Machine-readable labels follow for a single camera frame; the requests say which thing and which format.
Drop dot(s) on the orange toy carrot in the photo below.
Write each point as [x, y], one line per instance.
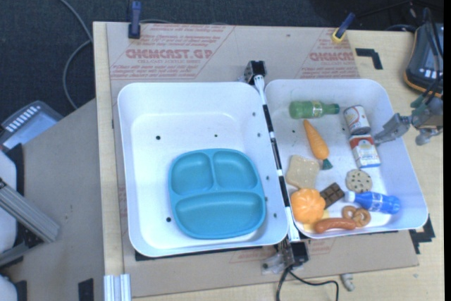
[316, 142]

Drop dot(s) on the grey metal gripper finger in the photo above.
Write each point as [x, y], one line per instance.
[425, 135]
[392, 128]

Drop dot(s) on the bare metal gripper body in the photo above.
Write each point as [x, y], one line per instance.
[431, 114]

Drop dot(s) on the green plastic bottle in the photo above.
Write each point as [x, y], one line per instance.
[306, 109]

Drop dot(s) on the toy bread slice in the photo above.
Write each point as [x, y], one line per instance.
[302, 172]

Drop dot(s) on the brown chocolate bar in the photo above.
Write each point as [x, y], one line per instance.
[332, 194]

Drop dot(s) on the brown toy pretzel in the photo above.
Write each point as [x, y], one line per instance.
[362, 216]

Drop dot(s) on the brown cardboard board, red print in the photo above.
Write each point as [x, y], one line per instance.
[197, 46]

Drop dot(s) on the small white and orange can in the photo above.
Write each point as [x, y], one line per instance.
[356, 119]

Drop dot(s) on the blue plastic bottle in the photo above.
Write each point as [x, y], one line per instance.
[378, 202]

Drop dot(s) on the orange toy tangerine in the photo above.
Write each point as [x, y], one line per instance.
[307, 205]

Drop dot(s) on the red and white carton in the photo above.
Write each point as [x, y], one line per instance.
[364, 151]

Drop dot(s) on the thin black and white rod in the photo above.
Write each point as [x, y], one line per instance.
[271, 137]

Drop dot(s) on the yellow toy cheese slice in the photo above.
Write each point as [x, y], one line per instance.
[326, 214]

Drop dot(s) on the orange-brown toy sausage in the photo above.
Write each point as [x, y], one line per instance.
[333, 225]

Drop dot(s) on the blue divided plate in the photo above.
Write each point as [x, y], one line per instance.
[218, 208]

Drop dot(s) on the chocolate chip biscuit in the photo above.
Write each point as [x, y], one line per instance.
[358, 180]

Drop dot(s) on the white plastic tray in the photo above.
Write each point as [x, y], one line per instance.
[394, 165]
[155, 105]

